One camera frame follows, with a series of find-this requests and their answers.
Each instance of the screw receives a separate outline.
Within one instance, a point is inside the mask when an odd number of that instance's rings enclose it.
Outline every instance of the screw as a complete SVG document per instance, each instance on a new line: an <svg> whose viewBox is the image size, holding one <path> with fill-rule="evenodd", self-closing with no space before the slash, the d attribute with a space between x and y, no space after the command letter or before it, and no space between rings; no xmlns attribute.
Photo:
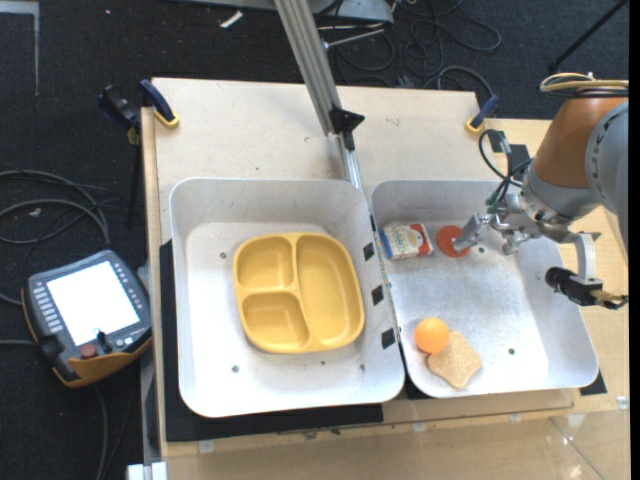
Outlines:
<svg viewBox="0 0 640 480"><path fill-rule="evenodd" d="M626 396L617 396L616 403L618 404L618 409L629 408L629 399Z"/></svg>

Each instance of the vertical rod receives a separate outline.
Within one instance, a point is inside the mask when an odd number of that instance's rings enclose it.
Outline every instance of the vertical rod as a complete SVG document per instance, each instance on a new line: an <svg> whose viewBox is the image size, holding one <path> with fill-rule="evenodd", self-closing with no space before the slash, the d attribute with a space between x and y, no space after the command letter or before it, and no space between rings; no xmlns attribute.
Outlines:
<svg viewBox="0 0 640 480"><path fill-rule="evenodd" d="M293 49L298 67L325 135L337 135L330 112L341 109L340 97L329 66L327 52L318 33L308 0L274 0ZM338 145L347 180L362 192L355 151L348 150L342 136Z"/></svg>

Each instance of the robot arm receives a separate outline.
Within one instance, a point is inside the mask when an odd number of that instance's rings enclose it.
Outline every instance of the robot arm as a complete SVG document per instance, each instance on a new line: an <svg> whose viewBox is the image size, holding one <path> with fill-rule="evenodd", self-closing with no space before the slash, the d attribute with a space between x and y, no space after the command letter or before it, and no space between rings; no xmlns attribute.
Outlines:
<svg viewBox="0 0 640 480"><path fill-rule="evenodd" d="M617 309L628 302L602 290L595 277L597 235L575 233L570 226L604 205L617 215L628 254L628 81L602 81L557 75L541 85L547 91L574 90L551 122L538 153L527 167L518 193L494 194L487 214L475 214L454 240L456 252L478 244L490 230L505 239L503 252L545 236L573 243L579 272L552 268L546 281L580 305Z"/></svg>

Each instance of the orange ball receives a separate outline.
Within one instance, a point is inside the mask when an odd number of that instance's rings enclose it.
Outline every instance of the orange ball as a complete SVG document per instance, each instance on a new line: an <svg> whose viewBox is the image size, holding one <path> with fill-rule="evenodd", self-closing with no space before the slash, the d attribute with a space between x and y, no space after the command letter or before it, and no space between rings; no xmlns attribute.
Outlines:
<svg viewBox="0 0 640 480"><path fill-rule="evenodd" d="M449 327L440 318L425 318L413 331L413 339L420 350L435 354L449 343Z"/></svg>

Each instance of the wooden table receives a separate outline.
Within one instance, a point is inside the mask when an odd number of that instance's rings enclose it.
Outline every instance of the wooden table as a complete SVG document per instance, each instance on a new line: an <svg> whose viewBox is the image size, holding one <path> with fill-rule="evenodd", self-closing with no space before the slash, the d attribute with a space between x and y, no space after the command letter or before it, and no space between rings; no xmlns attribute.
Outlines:
<svg viewBox="0 0 640 480"><path fill-rule="evenodd" d="M168 196L185 177L341 178L335 142L324 137L304 86L157 79L181 117L174 130L142 112L149 286L158 446L145 461L162 461L171 479L213 478L630 478L628 306L582 308L606 393L578 389L507 393L383 404L384 423L306 432L167 442L159 246L170 239ZM344 108L366 119L354 132L364 192L397 173L406 179L492 179L477 137L464 122L478 110L472 93L340 87ZM548 121L488 120L511 144L533 156ZM411 147L411 154L389 149ZM384 150L385 155L375 151ZM580 229L600 231L597 275L613 293L628 293L628 264L615 217L599 208ZM577 268L572 247L560 252Z"/></svg>

